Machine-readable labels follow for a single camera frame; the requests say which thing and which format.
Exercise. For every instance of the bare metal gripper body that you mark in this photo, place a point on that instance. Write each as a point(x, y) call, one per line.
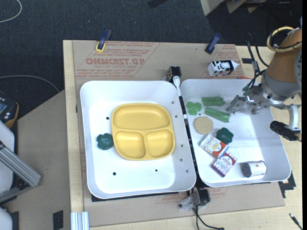
point(257, 100)

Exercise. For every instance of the white can with grey lid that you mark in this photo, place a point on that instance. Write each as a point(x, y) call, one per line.
point(255, 168)

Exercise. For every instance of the white and orange carton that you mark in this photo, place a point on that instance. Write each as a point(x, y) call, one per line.
point(213, 145)

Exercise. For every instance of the yellow divided plate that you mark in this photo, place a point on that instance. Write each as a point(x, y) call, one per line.
point(141, 130)

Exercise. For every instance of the white plastic tray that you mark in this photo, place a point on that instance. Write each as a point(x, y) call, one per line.
point(254, 138)
point(134, 178)

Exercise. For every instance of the long light green toy celery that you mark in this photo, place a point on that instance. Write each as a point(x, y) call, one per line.
point(217, 114)

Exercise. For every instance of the dark green toy broccoli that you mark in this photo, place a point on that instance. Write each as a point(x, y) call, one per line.
point(105, 141)

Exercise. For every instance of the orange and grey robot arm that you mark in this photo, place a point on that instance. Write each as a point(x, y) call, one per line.
point(284, 61)

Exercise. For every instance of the short light green toy celery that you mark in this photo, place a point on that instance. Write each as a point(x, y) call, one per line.
point(213, 101)

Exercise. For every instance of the brown cardboard board red print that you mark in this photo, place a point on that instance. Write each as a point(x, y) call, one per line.
point(144, 212)

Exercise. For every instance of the light green toy grapes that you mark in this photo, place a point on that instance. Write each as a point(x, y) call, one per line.
point(193, 108)

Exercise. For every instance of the black and white milk carton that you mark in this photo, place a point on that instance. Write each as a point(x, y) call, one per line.
point(219, 68)

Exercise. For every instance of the thin black and white rod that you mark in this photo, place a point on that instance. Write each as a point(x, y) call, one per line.
point(184, 115)

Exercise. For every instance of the dark green toy pepper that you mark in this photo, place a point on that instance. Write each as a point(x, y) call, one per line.
point(225, 135)

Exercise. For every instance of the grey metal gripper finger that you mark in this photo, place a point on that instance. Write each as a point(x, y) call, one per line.
point(236, 108)
point(241, 100)

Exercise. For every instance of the tan round biscuit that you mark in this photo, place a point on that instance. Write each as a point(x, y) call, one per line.
point(203, 125)

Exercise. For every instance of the black cylinder on white bracket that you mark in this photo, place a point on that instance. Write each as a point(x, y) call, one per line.
point(284, 129)

